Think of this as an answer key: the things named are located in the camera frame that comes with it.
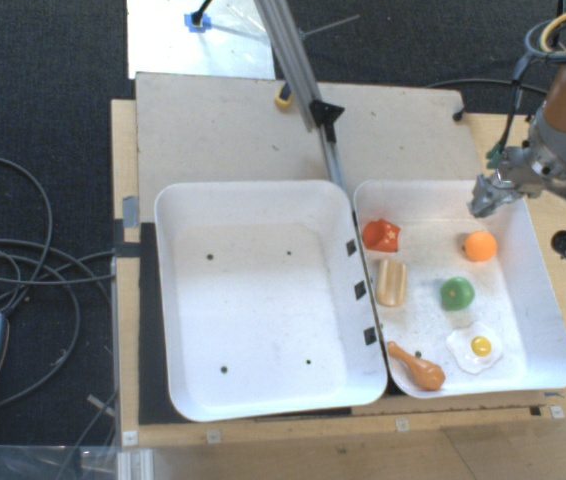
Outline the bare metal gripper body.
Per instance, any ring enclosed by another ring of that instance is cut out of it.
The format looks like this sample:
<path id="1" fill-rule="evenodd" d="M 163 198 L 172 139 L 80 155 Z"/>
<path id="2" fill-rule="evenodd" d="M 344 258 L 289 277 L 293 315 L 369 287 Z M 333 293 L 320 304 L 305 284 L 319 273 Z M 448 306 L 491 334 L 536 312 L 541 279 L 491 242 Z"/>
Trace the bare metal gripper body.
<path id="1" fill-rule="evenodd" d="M 542 145 L 506 147 L 493 173 L 493 184 L 529 198 L 547 191 L 566 200 L 566 163 Z"/>

